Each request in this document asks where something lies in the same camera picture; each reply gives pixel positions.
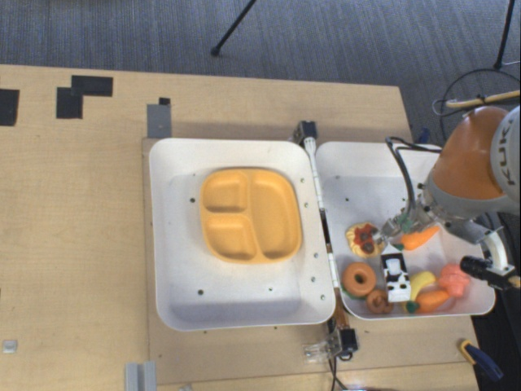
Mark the orange carrot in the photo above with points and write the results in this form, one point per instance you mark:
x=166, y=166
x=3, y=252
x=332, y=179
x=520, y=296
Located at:
x=431, y=300
x=419, y=238

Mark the yellow banana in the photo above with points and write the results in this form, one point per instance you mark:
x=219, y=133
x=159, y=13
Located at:
x=423, y=281

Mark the pink shrimp toy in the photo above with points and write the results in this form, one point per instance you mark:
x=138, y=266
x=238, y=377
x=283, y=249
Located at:
x=454, y=279

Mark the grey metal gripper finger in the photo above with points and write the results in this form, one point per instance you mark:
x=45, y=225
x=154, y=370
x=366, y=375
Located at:
x=397, y=246
x=388, y=228

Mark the orange divided plate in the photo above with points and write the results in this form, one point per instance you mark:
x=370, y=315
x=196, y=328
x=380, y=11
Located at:
x=268, y=214

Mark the black cylinder on white bracket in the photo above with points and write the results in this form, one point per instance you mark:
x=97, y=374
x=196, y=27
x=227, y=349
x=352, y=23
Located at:
x=480, y=268

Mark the black and white milk carton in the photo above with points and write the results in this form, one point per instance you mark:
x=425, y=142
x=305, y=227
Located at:
x=397, y=287

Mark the thin black and white rod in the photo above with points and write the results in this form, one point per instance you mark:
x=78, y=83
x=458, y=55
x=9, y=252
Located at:
x=316, y=177

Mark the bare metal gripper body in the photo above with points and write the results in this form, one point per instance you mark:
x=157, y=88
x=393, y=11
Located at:
x=419, y=218

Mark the black tripod leg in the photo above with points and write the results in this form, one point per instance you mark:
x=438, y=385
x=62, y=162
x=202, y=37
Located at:
x=506, y=23
x=244, y=14

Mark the orange doughnut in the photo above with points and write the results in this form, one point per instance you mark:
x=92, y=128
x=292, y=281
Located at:
x=350, y=279

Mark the white plastic tray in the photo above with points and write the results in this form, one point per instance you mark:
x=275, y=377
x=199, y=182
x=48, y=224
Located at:
x=362, y=190
x=183, y=259

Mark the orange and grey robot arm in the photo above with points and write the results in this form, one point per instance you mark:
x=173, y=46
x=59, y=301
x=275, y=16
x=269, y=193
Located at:
x=468, y=165

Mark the brown pretzel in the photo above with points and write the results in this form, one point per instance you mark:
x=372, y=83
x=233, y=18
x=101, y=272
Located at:
x=372, y=303

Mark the small white square block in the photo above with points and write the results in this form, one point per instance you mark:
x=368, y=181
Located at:
x=10, y=346

